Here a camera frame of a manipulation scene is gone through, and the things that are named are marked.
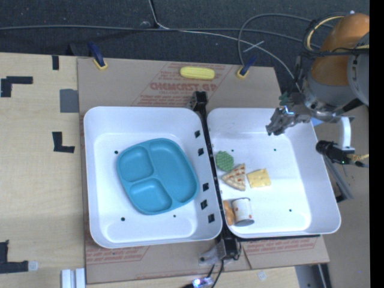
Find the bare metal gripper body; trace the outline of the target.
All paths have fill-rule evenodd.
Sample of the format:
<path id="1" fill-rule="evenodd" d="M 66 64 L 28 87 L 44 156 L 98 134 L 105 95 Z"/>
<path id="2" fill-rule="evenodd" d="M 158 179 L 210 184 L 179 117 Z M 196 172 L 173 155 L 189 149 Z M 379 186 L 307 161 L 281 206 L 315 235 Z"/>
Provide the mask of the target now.
<path id="1" fill-rule="evenodd" d="M 302 97 L 289 97 L 284 105 L 284 123 L 309 123 L 312 119 L 316 122 L 336 123 L 340 120 L 336 111 L 337 107 L 318 98 L 306 100 Z"/>

